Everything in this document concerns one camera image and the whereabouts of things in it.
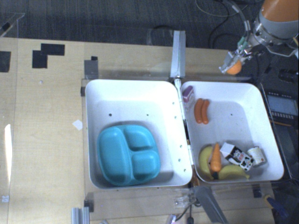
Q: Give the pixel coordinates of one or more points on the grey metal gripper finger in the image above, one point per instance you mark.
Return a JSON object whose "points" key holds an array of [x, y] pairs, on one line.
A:
{"points": [[245, 57], [226, 63]]}

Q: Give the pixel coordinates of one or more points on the orange sausage pair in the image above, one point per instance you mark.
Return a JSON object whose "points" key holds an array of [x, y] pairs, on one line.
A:
{"points": [[201, 112]]}

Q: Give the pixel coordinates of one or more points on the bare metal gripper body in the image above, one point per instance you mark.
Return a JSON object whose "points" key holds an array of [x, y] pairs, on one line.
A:
{"points": [[255, 39]]}

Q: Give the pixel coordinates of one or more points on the orange carrot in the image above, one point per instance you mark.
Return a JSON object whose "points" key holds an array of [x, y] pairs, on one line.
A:
{"points": [[216, 158]]}

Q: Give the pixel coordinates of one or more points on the blue divided plate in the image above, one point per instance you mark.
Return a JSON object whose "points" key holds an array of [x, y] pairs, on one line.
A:
{"points": [[116, 155]]}

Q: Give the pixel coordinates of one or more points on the purple and white packet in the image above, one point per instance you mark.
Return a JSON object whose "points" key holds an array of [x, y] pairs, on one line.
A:
{"points": [[188, 97]]}

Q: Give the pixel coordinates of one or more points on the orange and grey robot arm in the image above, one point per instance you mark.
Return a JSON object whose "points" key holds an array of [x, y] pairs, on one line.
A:
{"points": [[279, 6]]}

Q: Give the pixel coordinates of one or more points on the cow print milk carton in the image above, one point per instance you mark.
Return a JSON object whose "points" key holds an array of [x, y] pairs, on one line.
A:
{"points": [[240, 158]]}

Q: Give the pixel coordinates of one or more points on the orange toy fruit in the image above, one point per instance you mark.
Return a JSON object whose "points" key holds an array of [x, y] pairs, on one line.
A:
{"points": [[235, 68]]}

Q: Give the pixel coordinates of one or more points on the white plastic tray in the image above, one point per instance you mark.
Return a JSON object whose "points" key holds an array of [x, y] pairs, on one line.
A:
{"points": [[135, 99], [236, 129]]}

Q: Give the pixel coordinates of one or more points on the yellow banana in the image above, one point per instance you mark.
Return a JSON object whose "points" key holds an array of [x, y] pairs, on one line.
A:
{"points": [[233, 171], [204, 160]]}

